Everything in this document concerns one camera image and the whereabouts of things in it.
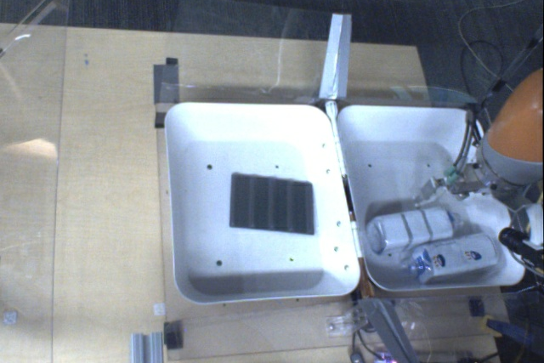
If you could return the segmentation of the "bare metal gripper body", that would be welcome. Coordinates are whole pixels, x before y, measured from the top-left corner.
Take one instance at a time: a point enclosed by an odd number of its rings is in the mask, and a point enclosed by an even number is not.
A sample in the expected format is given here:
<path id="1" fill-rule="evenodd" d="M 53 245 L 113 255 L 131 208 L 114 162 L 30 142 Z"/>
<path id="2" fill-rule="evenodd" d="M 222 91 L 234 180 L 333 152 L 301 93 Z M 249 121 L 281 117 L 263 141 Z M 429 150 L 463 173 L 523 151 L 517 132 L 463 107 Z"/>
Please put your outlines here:
<path id="1" fill-rule="evenodd" d="M 509 182 L 479 163 L 468 163 L 462 169 L 452 167 L 445 176 L 445 185 L 460 200 L 472 194 L 502 198 L 512 193 Z"/>

